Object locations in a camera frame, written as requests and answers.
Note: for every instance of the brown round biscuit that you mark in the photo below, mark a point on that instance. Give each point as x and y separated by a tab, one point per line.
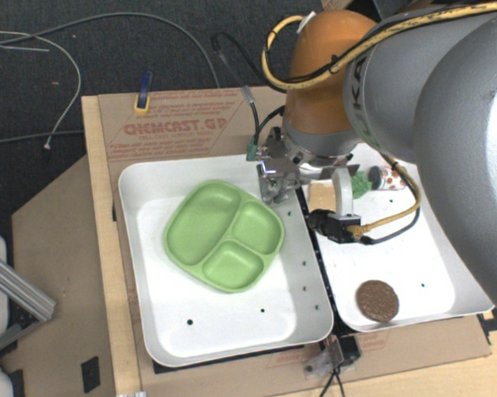
378	301

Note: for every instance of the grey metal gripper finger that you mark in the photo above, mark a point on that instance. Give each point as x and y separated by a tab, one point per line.
268	190
285	187

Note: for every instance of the green divided plate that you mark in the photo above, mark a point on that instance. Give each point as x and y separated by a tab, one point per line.
208	226

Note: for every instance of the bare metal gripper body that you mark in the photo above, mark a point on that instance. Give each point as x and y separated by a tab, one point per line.
276	159

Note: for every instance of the white plastic tray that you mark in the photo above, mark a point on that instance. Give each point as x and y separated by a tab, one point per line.
223	322
406	267

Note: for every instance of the brown cardboard board red print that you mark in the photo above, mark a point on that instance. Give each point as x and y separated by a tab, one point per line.
184	126

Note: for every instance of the black block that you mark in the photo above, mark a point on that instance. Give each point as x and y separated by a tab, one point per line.
350	349

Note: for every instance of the black cylinder on white bracket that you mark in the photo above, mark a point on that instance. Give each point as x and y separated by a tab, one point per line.
342	195

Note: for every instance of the green broccoli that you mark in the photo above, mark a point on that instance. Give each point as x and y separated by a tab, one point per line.
360	185

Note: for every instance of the small white can red print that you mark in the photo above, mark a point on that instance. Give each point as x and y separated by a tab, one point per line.
389	178

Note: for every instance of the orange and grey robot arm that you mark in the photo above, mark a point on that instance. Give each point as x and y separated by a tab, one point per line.
437	108

